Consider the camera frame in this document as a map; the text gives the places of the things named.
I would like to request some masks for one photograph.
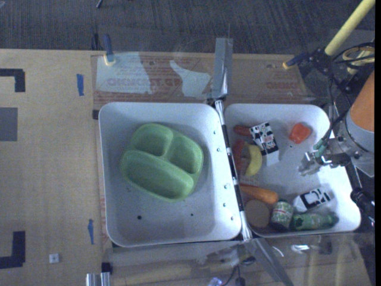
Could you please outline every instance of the beige round object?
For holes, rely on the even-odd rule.
[[[264,228],[270,220],[270,210],[260,200],[250,200],[246,203],[245,213],[248,223],[256,228]]]

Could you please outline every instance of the blue tape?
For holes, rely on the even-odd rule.
[[[79,96],[82,97],[84,96],[83,93],[83,75],[82,74],[77,74],[77,87],[78,87],[78,93]]]

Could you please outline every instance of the small white cube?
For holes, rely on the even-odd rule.
[[[60,262],[60,255],[58,253],[56,254],[49,254],[49,263],[59,263]]]

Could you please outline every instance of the blue marker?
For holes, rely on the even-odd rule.
[[[94,245],[94,226],[93,226],[93,221],[92,219],[89,219],[89,224],[88,224],[88,230],[90,234],[90,239],[91,239],[91,244]]]

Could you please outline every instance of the yellow pole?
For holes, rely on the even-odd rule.
[[[324,52],[328,56],[333,56],[340,46],[346,41],[361,20],[376,4],[376,0],[362,0],[352,15],[347,19],[335,37],[328,44]]]

